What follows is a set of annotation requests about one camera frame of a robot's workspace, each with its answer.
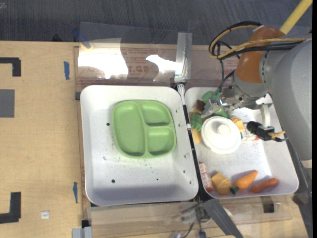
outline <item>yellow pole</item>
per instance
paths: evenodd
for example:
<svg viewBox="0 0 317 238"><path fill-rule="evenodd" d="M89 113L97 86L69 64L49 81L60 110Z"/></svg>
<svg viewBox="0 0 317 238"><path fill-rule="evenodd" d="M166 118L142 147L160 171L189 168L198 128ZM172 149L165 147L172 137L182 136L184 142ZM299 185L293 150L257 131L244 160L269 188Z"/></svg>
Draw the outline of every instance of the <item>yellow pole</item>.
<svg viewBox="0 0 317 238"><path fill-rule="evenodd" d="M313 0L302 0L285 21L285 23L282 25L280 31L284 34L288 34L288 32L293 28L293 26L297 23L297 21L301 18L301 16L305 13L309 6L311 6L312 3Z"/></svg>

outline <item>orange carrot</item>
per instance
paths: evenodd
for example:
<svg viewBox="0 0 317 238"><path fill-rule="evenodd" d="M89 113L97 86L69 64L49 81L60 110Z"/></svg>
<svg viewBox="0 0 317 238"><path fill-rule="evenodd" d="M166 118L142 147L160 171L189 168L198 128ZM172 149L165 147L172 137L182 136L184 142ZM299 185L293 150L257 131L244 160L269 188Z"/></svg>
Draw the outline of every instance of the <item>orange carrot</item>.
<svg viewBox="0 0 317 238"><path fill-rule="evenodd" d="M258 171L252 171L250 173L248 173L247 175L237 179L236 183L235 183L235 187L232 187L230 189L231 193L235 195L235 193L238 190L245 190L248 187L250 187L250 185L252 184L252 182L254 181L254 179L256 178L258 174Z"/></svg>
<svg viewBox="0 0 317 238"><path fill-rule="evenodd" d="M276 178L271 178L271 179L265 180L257 185L253 185L251 187L251 192L260 193L261 191L263 191L267 188L274 187L277 184L278 184L278 180Z"/></svg>

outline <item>black tape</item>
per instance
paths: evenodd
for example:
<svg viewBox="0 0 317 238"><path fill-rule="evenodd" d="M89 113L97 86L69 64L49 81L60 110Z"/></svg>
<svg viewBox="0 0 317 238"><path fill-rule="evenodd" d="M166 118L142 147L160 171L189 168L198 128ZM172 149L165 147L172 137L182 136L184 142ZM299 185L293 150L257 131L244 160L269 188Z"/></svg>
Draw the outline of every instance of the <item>black tape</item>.
<svg viewBox="0 0 317 238"><path fill-rule="evenodd" d="M0 214L0 224L19 222L21 218L21 193L12 192L10 200L10 211Z"/></svg>
<svg viewBox="0 0 317 238"><path fill-rule="evenodd" d="M0 57L0 63L12 64L12 77L21 76L21 60L19 58L4 58Z"/></svg>

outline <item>green plate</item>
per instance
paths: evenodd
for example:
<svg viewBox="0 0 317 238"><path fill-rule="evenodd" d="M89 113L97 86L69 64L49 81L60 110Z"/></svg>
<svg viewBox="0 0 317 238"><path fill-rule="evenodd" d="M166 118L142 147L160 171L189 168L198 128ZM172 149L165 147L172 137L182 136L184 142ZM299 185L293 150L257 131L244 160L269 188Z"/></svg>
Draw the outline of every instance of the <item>green plate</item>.
<svg viewBox="0 0 317 238"><path fill-rule="evenodd" d="M152 158L172 152L176 133L167 106L152 100L117 103L112 113L115 143L119 151L134 158Z"/></svg>

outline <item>wooden surface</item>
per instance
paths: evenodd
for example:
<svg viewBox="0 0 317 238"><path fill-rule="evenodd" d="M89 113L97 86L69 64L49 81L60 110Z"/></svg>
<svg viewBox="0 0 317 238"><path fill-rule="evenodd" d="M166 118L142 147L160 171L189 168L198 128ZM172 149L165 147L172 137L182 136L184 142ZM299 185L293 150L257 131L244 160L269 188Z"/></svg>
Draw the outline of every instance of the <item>wooden surface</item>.
<svg viewBox="0 0 317 238"><path fill-rule="evenodd" d="M15 90L15 117L0 118L0 213L9 212L11 192L21 192L22 205L19 222L0 224L0 238L70 238L81 226L75 45L0 42L0 57L19 57L22 64L21 77L0 64L0 89ZM50 217L41 219L45 210Z"/></svg>

